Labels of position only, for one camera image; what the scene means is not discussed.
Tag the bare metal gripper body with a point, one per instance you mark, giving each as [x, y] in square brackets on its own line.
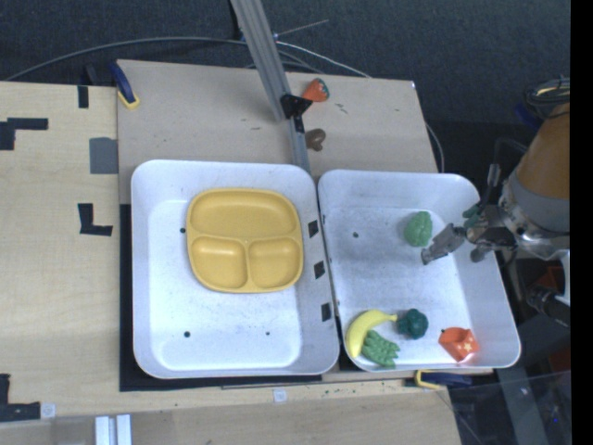
[495, 235]

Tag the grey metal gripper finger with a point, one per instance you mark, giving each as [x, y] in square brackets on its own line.
[442, 244]
[481, 252]

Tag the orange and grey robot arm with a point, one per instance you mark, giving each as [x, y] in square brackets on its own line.
[544, 165]

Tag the light green toy grapes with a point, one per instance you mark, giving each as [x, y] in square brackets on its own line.
[418, 230]

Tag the white plastic tray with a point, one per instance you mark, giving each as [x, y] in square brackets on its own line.
[222, 327]
[389, 276]

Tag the dark green broccoli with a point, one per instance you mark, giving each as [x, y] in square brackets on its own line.
[413, 325]

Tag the orange carton with stars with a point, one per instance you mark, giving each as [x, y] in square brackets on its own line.
[459, 343]

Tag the yellow banana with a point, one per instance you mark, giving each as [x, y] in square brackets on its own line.
[357, 333]

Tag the green toy bean bunch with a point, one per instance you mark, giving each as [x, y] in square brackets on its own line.
[381, 351]

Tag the brown toy biscuit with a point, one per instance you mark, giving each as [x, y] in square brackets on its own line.
[316, 138]

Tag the orange toy strawberry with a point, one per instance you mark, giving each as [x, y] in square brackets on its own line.
[316, 91]

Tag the yellow divided plate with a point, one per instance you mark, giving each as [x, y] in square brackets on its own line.
[243, 220]

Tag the pale wood board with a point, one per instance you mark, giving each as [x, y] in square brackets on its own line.
[208, 114]

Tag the black cylinder on white bracket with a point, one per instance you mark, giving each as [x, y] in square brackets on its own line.
[549, 301]

